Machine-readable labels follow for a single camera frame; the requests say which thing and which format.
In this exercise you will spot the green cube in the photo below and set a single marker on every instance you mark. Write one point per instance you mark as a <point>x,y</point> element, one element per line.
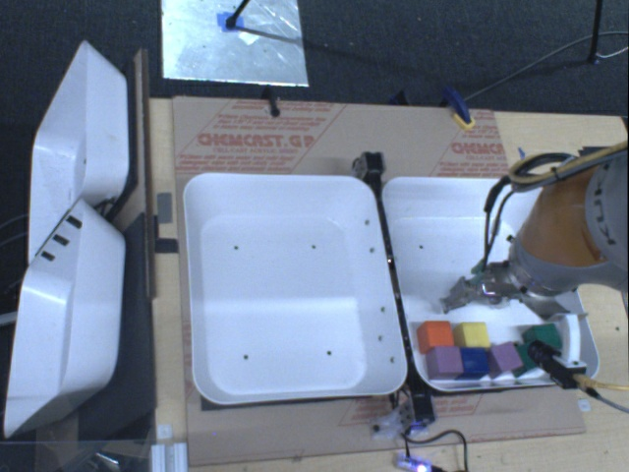
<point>526,364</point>
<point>543,335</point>

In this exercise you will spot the white plastic tray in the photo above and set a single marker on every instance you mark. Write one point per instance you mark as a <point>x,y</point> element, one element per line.
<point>432,263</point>
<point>285,288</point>

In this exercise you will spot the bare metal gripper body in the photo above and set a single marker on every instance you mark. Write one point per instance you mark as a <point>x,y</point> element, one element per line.
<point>496,285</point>

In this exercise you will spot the yellow cube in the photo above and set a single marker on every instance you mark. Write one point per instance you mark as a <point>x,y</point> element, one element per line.
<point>472,333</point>

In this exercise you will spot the brown cardboard board red print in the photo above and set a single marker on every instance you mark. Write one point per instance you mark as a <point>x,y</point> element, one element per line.
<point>417,135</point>

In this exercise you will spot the purple cube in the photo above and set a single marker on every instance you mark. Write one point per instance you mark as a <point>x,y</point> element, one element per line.
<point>443,361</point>
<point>506,358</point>

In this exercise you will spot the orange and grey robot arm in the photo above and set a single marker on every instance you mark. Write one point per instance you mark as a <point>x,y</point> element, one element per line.
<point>565,224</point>

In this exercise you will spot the orange cube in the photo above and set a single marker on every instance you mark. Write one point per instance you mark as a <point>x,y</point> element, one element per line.
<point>434,335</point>

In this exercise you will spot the thin black rod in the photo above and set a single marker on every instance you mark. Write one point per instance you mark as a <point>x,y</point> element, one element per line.
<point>390,263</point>

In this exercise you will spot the blue cube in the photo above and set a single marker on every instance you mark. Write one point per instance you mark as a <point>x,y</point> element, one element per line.
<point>474,361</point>

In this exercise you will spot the black cylinder on white bracket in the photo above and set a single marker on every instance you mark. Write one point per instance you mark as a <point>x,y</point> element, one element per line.
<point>572,347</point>

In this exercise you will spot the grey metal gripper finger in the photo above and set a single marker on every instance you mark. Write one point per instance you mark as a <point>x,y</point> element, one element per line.
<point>454,300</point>
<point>464,283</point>

